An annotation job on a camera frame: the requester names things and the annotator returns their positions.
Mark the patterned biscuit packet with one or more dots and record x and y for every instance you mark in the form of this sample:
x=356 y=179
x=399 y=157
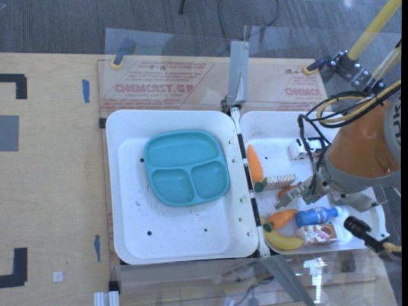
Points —
x=280 y=181

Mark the orange toy sausage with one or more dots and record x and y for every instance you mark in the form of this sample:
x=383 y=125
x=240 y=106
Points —
x=285 y=190

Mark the blue divided plate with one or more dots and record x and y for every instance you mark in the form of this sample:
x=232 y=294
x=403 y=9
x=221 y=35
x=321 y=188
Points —
x=185 y=167

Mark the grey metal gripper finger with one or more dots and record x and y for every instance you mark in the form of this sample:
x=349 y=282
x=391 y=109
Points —
x=287 y=200
x=303 y=182

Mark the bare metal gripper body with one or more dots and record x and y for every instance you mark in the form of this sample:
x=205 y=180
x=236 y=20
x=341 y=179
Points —
x=318 y=188

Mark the white and brown milk carton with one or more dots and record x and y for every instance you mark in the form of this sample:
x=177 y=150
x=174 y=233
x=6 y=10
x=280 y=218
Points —
x=320 y=234

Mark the thin black and white rod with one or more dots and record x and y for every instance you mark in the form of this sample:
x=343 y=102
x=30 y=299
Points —
x=245 y=164

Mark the blue plastic bottle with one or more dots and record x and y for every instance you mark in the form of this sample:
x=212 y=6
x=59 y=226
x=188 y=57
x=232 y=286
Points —
x=314 y=216

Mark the brown cardboard board red print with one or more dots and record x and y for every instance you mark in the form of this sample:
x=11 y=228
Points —
x=191 y=84

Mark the small orange carrot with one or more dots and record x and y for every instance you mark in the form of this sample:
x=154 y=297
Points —
x=282 y=218

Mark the large orange carrot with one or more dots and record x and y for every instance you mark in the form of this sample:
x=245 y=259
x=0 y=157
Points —
x=255 y=164

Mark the black cylinder on white bracket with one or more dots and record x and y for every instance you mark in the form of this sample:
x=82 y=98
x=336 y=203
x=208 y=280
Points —
x=363 y=229

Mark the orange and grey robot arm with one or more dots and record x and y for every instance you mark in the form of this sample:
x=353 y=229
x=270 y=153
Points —
x=363 y=145

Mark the white plastic tray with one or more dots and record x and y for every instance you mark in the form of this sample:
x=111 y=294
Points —
x=178 y=228
x=277 y=129

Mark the yellow banana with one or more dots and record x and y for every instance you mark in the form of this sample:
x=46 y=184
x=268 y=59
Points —
x=282 y=241

